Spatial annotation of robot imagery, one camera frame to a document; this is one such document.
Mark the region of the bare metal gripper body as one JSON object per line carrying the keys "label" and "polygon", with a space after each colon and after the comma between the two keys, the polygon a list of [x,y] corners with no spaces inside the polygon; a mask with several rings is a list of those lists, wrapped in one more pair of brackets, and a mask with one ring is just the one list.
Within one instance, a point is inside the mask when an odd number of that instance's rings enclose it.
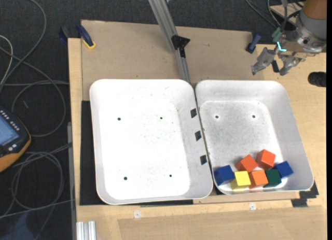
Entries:
{"label": "bare metal gripper body", "polygon": [[312,35],[305,27],[285,31],[279,44],[278,57],[291,61],[305,61],[307,57],[326,52],[326,41]]}

